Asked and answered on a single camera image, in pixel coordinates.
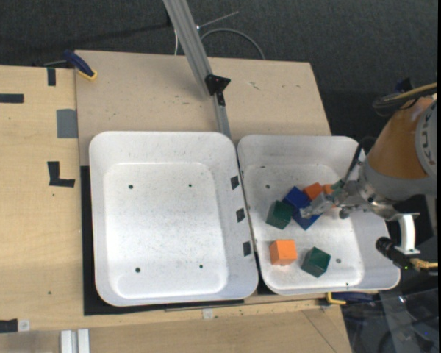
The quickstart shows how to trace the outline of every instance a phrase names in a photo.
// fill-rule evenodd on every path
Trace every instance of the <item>wooden table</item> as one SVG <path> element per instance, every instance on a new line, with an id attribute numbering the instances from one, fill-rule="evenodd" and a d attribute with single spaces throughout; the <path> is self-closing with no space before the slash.
<path id="1" fill-rule="evenodd" d="M 163 326 L 161 330 L 179 331 L 174 335 L 183 340 L 189 329 L 205 326 L 208 331 L 216 323 L 220 329 L 213 327 L 209 333 L 218 336 L 219 330 L 231 327 L 232 331 L 254 331 L 258 323 L 266 326 L 274 320 L 289 325 L 294 321 L 307 324 L 310 331 L 301 336 L 291 330 L 291 347 L 297 346 L 298 339 L 335 338 L 340 342 L 336 346 L 345 346 L 348 352 L 340 309 L 331 307 L 314 314 L 323 294 L 253 295 L 243 305 L 213 309 L 210 321 L 196 308 L 83 315 L 79 167 L 87 164 L 89 140 L 103 130 L 212 131 L 216 126 L 210 101 L 201 98 L 185 58 L 77 53 L 98 71 L 95 82 L 76 76 L 74 70 L 57 69 L 56 85 L 49 86 L 45 68 L 0 66 L 0 93 L 22 93 L 25 98 L 23 104 L 0 103 L 0 320 L 28 320 L 31 332 L 26 333 L 41 331 L 44 340 L 43 331 L 91 328 L 92 344 L 100 336 L 108 347 L 110 340 L 115 341 L 109 336 L 117 331 L 116 326 L 133 331 L 145 325 L 149 333 L 156 328 L 148 325 L 157 324 Z M 252 133 L 330 135 L 310 64 L 209 61 L 216 74 L 232 79 L 224 94 L 235 143 Z M 58 138 L 57 110 L 77 107 L 79 139 Z M 48 161 L 59 161 L 60 176 L 75 179 L 75 186 L 50 186 Z M 326 331 L 320 330 L 319 320 Z M 24 333 L 14 336 L 23 339 Z M 227 342 L 231 351 L 243 344 L 241 336 L 237 337 Z M 0 336 L 1 343 L 10 339 Z M 153 334 L 151 339 L 157 342 Z"/>

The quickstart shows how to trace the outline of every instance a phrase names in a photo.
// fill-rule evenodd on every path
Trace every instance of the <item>black clip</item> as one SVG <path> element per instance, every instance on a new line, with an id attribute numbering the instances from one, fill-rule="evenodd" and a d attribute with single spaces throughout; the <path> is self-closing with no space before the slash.
<path id="1" fill-rule="evenodd" d="M 230 83 L 230 79 L 221 76 L 215 76 L 214 74 L 208 74 L 206 79 L 207 90 L 209 94 L 213 96 L 214 94 L 218 97 L 218 104 L 220 106 L 226 105 L 226 100 L 223 97 L 223 91 L 227 88 L 227 85 Z"/>

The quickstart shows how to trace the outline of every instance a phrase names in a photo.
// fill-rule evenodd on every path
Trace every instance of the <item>metal pole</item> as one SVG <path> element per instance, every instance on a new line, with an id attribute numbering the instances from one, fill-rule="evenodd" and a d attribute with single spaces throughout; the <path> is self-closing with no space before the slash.
<path id="1" fill-rule="evenodd" d="M 219 98 L 216 93 L 211 97 L 207 90 L 205 80 L 208 75 L 212 74 L 212 70 L 187 1 L 163 0 L 163 3 L 165 4 L 165 9 L 170 16 L 179 42 L 183 47 L 184 54 L 190 64 L 203 97 L 212 98 L 218 129 L 221 133 L 230 138 L 229 120 L 227 118 L 226 107 L 223 105 L 223 100 L 220 100 L 222 98 Z"/>

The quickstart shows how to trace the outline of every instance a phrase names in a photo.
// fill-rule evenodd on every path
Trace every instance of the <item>green cube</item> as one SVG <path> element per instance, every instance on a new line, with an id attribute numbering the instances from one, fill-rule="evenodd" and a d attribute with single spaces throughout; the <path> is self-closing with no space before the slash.
<path id="1" fill-rule="evenodd" d="M 314 247 L 309 252 L 302 263 L 301 268 L 315 277 L 322 276 L 329 267 L 330 255 Z"/>
<path id="2" fill-rule="evenodd" d="M 283 230 L 291 222 L 294 207 L 280 201 L 274 202 L 266 218 L 266 223 Z"/>

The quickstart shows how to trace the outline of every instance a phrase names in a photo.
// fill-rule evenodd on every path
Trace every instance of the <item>wooden board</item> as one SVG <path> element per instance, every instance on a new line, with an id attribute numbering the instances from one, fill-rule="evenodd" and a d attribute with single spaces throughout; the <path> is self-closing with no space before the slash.
<path id="1" fill-rule="evenodd" d="M 221 317 L 210 320 L 90 330 L 90 350 L 113 352 L 334 352 L 351 353 L 346 333 L 334 321 L 337 306 L 326 309 Z M 58 352 L 59 333 L 0 335 L 0 353 Z"/>
<path id="2" fill-rule="evenodd" d="M 80 163 L 104 131 L 217 131 L 212 100 L 202 97 L 183 56 L 77 51 L 98 72 L 76 79 Z M 330 135 L 309 63 L 210 58 L 232 81 L 224 92 L 237 143 L 250 134 Z"/>

